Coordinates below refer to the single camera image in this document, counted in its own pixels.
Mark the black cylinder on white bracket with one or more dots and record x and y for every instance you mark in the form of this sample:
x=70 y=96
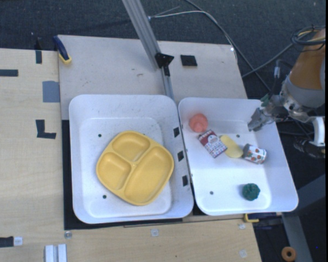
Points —
x=318 y=135

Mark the red and white carton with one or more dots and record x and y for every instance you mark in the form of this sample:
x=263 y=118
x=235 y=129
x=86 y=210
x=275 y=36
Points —
x=212 y=144

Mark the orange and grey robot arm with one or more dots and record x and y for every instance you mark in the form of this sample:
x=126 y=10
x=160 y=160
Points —
x=307 y=70

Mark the white can with orange print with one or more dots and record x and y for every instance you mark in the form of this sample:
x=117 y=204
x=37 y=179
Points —
x=255 y=154

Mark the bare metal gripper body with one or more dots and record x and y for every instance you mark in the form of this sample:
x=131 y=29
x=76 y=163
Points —
x=288 y=110

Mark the green toy broccoli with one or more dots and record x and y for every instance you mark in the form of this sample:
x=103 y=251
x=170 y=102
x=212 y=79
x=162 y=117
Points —
x=251 y=191

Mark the yellow divided plate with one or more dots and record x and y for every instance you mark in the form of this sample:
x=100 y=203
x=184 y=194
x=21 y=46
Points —
x=142 y=173

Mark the white plastic tray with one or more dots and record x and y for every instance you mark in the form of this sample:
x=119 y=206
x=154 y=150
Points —
x=87 y=157
x=229 y=179

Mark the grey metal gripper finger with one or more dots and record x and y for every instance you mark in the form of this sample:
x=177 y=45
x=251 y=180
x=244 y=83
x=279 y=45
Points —
x=254 y=120
x=265 y=122

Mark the yellow oval toy biscuit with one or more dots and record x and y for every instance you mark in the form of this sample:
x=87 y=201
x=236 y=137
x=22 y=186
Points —
x=231 y=146

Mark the orange toy doughnut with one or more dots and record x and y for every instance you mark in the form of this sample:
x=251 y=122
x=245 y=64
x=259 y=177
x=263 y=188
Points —
x=284 y=253

